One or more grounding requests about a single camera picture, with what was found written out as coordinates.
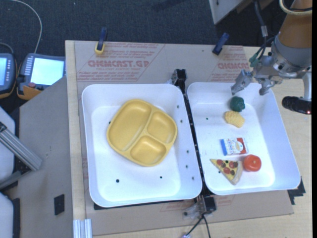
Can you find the blue red white carton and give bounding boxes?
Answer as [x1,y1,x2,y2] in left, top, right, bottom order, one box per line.
[219,137,249,156]

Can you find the black cylinder on white bracket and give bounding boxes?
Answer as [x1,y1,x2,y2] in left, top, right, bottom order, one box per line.
[281,71,313,115]

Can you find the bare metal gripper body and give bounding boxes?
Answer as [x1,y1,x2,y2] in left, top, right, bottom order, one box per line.
[251,55,307,84]

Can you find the brown cardboard board red print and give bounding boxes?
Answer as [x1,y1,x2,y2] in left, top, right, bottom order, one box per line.
[74,41,295,236]

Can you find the yellow divided plate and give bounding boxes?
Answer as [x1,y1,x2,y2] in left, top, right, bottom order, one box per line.
[106,99,178,168]

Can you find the green broccoli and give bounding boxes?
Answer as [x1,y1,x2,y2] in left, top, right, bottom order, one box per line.
[229,96,246,113]

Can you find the pizza slice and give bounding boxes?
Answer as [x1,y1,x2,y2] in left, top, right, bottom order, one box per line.
[210,158,244,186]

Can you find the thin black rod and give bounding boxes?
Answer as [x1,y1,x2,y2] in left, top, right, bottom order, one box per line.
[179,81,208,198]

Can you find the red tomato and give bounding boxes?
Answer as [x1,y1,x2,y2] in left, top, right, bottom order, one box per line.
[242,154,262,173]

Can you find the white plastic tray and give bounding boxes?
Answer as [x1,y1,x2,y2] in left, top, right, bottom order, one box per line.
[81,83,203,208]
[187,81,302,196]

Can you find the yellow corn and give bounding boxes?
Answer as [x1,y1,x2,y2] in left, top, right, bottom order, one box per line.
[224,111,246,128]

